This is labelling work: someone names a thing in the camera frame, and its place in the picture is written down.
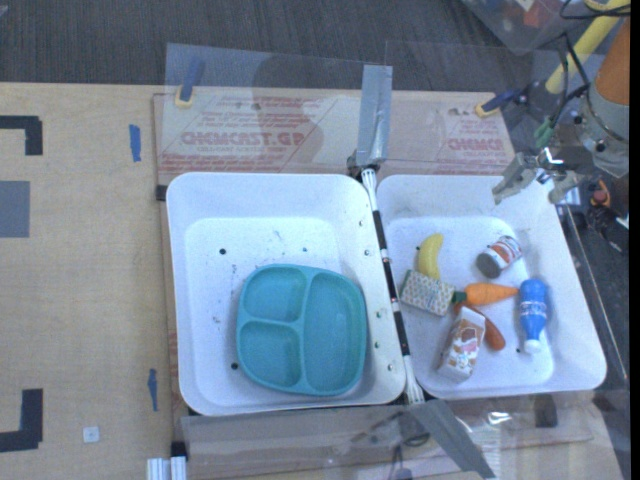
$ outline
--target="blue bottle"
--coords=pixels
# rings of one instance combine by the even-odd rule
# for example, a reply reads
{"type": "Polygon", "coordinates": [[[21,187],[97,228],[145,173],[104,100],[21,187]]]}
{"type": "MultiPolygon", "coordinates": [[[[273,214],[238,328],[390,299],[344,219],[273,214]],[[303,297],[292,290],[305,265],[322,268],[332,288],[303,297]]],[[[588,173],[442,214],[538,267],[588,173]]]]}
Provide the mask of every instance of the blue bottle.
{"type": "Polygon", "coordinates": [[[542,348],[540,333],[547,323],[547,287],[540,279],[527,279],[520,285],[520,325],[525,332],[524,350],[535,354],[542,348]]]}

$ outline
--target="red and white can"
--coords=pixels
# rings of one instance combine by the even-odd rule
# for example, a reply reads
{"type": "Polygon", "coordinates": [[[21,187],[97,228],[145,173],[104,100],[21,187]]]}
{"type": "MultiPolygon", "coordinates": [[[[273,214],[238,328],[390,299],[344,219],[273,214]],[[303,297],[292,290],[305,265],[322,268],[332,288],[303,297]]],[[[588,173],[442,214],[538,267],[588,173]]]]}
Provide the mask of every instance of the red and white can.
{"type": "Polygon", "coordinates": [[[515,238],[503,235],[476,258],[476,266],[486,277],[495,279],[500,273],[522,257],[522,248],[515,238]]]}

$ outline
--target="banana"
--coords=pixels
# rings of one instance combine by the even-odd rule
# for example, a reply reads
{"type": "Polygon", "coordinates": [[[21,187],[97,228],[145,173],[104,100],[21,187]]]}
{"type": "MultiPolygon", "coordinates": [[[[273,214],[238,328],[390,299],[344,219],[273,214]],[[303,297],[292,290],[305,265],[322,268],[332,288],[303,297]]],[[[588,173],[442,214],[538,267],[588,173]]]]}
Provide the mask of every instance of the banana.
{"type": "Polygon", "coordinates": [[[438,254],[443,242],[444,235],[442,233],[434,233],[422,241],[418,253],[418,272],[432,279],[440,279],[438,254]]]}

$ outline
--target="blue plate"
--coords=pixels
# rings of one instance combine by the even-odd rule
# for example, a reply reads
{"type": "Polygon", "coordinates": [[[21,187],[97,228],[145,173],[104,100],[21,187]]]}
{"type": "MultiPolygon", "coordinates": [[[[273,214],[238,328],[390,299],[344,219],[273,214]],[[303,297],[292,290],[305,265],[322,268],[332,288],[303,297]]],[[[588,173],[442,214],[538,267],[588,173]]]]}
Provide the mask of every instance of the blue plate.
{"type": "Polygon", "coordinates": [[[255,382],[281,391],[333,396],[362,376],[367,318],[347,277],[313,267],[256,269],[240,295],[238,361],[255,382]]]}

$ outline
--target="carrot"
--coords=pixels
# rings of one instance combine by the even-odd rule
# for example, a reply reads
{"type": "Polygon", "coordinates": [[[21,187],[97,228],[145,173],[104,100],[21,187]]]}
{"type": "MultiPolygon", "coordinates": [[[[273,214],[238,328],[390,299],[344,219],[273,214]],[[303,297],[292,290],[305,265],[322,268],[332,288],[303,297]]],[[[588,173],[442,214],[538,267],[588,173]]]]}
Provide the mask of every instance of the carrot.
{"type": "Polygon", "coordinates": [[[493,350],[502,350],[506,345],[506,341],[504,340],[504,336],[500,332],[500,329],[496,327],[496,324],[489,320],[489,317],[482,313],[482,311],[480,311],[478,308],[473,307],[471,304],[465,304],[464,302],[458,302],[455,306],[453,306],[453,313],[455,315],[460,313],[460,309],[462,309],[462,306],[465,306],[471,311],[475,311],[476,313],[480,313],[482,316],[484,316],[484,341],[486,341],[487,345],[489,345],[493,350]]]}
{"type": "Polygon", "coordinates": [[[485,306],[518,294],[518,288],[494,283],[471,283],[464,292],[455,292],[452,302],[467,302],[473,306],[485,306]]]}

